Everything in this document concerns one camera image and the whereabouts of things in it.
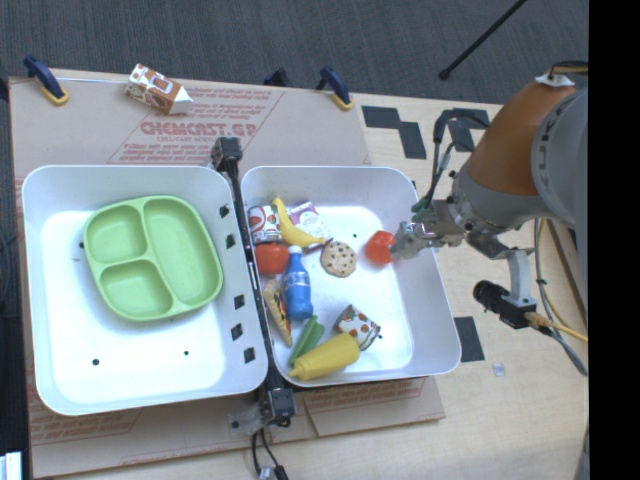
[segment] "brown and white carton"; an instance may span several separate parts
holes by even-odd
[[[142,64],[129,75],[124,93],[164,114],[186,114],[193,103],[182,84]]]

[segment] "wooden table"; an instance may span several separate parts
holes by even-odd
[[[96,74],[56,71],[59,76],[96,78]],[[211,87],[229,84],[210,83]],[[414,180],[418,194],[426,192],[431,176],[431,132],[441,112],[454,107],[479,109],[493,117],[497,105],[353,94],[369,161],[394,167]],[[404,123],[417,123],[426,159],[407,158],[398,129],[367,126],[362,107],[397,109]],[[477,141],[480,130],[473,130]],[[54,147],[43,141],[43,148]],[[454,154],[458,169],[467,154]],[[443,177],[436,197],[445,197],[450,180]],[[509,246],[531,247],[533,223],[502,237]],[[566,230],[543,227],[540,243],[542,276],[547,292],[568,325],[586,334],[580,286],[571,273],[577,259],[566,245]],[[573,478],[589,418],[588,381],[554,340],[532,329],[513,330],[497,315],[484,313],[472,296],[475,284],[488,279],[510,286],[506,262],[491,261],[466,244],[437,252],[440,272],[453,316],[472,317],[484,360],[462,362],[438,376],[444,419],[367,432],[274,444],[271,449],[289,478],[380,479],[570,479]],[[533,255],[532,274],[535,275]],[[539,300],[532,279],[532,295]],[[587,363],[587,344],[565,335]],[[271,461],[259,448],[261,463]],[[206,454],[137,466],[70,475],[85,480],[120,478],[255,479],[250,449]]]

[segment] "yellow banana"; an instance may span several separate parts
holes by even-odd
[[[324,238],[317,238],[311,236],[306,231],[296,227],[291,222],[291,218],[287,213],[287,207],[282,202],[282,199],[276,197],[271,201],[271,204],[275,205],[278,211],[278,218],[280,219],[280,233],[282,233],[282,239],[289,245],[299,245],[303,249],[309,247],[311,244],[323,244]]]

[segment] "black metal rod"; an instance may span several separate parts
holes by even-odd
[[[507,19],[515,13],[527,0],[518,0],[506,13],[504,13],[493,25],[491,25],[487,31],[482,34],[469,48],[467,48],[456,60],[454,60],[447,68],[440,71],[438,78],[440,80],[446,80],[449,78],[451,72],[458,67],[463,60],[465,60],[473,51],[484,43],[487,38],[493,34],[500,25],[502,25]]]

